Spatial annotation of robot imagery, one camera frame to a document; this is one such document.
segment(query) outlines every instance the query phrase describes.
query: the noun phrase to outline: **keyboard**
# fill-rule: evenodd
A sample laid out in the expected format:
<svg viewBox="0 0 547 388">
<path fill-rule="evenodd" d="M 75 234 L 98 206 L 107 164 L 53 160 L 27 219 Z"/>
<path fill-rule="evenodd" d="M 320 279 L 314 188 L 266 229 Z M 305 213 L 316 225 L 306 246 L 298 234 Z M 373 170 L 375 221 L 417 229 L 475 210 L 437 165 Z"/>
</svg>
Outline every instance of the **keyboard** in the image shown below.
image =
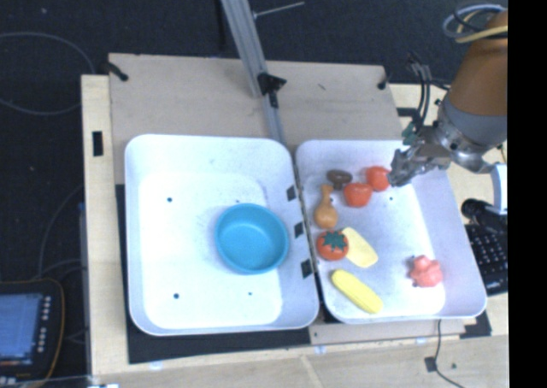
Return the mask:
<svg viewBox="0 0 547 388">
<path fill-rule="evenodd" d="M 509 289 L 507 232 L 490 232 L 476 224 L 467 224 L 465 228 L 485 283 L 486 295 L 493 296 L 507 292 Z"/>
</svg>

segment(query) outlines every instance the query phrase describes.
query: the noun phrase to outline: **white tray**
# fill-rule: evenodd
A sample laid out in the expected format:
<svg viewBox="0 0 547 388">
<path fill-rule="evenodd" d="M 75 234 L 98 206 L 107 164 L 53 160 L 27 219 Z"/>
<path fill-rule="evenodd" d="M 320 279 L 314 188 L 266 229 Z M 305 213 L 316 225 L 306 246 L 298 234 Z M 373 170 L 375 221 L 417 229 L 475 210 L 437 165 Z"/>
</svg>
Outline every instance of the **white tray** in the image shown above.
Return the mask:
<svg viewBox="0 0 547 388">
<path fill-rule="evenodd" d="M 151 335 L 300 328 L 317 316 L 291 156 L 261 138 L 147 134 L 126 147 L 129 309 Z M 264 274 L 233 272 L 215 249 L 217 217 L 237 203 L 271 209 L 291 237 Z"/>
<path fill-rule="evenodd" d="M 296 163 L 314 247 L 324 231 L 313 222 L 313 213 L 321 199 L 321 184 L 329 183 L 326 172 L 343 169 L 352 173 L 354 181 L 363 181 L 364 168 L 390 168 L 395 149 L 401 147 L 401 142 L 392 140 L 314 140 L 300 145 Z M 355 228 L 379 256 L 369 268 L 358 267 L 348 259 L 330 262 L 317 256 L 325 304 L 337 319 L 356 324 L 467 318 L 485 309 L 485 288 L 446 172 L 433 171 L 414 177 L 409 185 L 375 192 L 363 208 L 348 207 L 341 191 L 335 191 L 331 198 L 339 216 L 336 229 Z M 444 273 L 440 285 L 413 286 L 409 263 L 418 255 L 439 260 Z M 353 273 L 375 290 L 384 302 L 383 310 L 370 315 L 341 294 L 330 280 L 337 268 Z"/>
</svg>

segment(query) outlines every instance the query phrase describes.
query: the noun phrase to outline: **bowl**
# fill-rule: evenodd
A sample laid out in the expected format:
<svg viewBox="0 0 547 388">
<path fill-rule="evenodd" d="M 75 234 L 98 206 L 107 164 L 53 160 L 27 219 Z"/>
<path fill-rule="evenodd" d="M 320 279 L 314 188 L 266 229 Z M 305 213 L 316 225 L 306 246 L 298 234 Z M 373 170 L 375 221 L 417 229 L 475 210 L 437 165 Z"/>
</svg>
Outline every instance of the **bowl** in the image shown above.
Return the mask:
<svg viewBox="0 0 547 388">
<path fill-rule="evenodd" d="M 224 263 L 245 274 L 278 267 L 289 250 L 283 221 L 257 204 L 241 203 L 225 210 L 215 224 L 215 244 Z"/>
</svg>

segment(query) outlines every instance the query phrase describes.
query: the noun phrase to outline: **table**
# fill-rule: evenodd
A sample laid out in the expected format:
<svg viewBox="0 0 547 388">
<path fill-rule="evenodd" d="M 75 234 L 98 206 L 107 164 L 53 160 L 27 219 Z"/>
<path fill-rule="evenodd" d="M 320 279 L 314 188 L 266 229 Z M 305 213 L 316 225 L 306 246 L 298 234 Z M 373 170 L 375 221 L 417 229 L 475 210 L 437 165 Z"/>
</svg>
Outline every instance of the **table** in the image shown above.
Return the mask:
<svg viewBox="0 0 547 388">
<path fill-rule="evenodd" d="M 434 321 L 363 328 L 318 320 L 305 347 L 128 364 L 115 199 L 115 185 L 123 183 L 125 144 L 143 132 L 266 137 L 268 131 L 239 60 L 126 54 L 109 60 L 128 81 L 113 74 L 82 77 L 90 372 L 97 383 L 318 387 L 358 386 L 366 377 L 370 386 L 445 384 L 423 362 L 434 354 Z M 268 68 L 287 79 L 278 98 L 291 152 L 311 138 L 399 139 L 404 120 L 397 117 L 397 105 L 417 101 L 415 85 L 379 89 L 381 66 L 268 62 Z M 334 115 L 339 121 L 332 122 Z M 449 171 L 458 203 L 467 197 L 491 201 L 488 178 L 461 168 Z M 507 296 L 489 299 L 491 337 L 459 340 L 473 320 L 443 321 L 445 359 L 463 367 L 445 373 L 464 385 L 503 385 L 509 371 L 507 307 Z"/>
</svg>

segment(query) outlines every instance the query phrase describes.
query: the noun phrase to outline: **dark background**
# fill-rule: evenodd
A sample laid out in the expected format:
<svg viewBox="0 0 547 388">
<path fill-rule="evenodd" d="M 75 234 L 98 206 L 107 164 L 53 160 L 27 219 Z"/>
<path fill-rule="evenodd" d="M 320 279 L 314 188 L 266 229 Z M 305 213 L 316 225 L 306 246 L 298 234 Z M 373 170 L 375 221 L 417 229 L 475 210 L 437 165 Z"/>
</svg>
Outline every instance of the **dark background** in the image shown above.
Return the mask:
<svg viewBox="0 0 547 388">
<path fill-rule="evenodd" d="M 301 1 L 303 7 L 258 19 L 267 60 L 381 64 L 392 82 L 404 83 L 415 82 L 405 66 L 412 50 L 435 78 L 450 81 L 466 49 L 446 38 L 441 24 L 467 0 L 250 0 L 250 6 L 260 12 Z M 41 250 L 42 268 L 80 255 L 80 75 L 105 73 L 110 52 L 236 57 L 229 32 L 221 44 L 221 28 L 214 0 L 0 0 L 0 99 L 27 110 L 0 105 L 0 279 L 35 277 Z M 14 32 L 27 35 L 8 36 Z M 65 288 L 71 337 L 55 376 L 85 373 L 75 265 L 47 274 Z"/>
</svg>

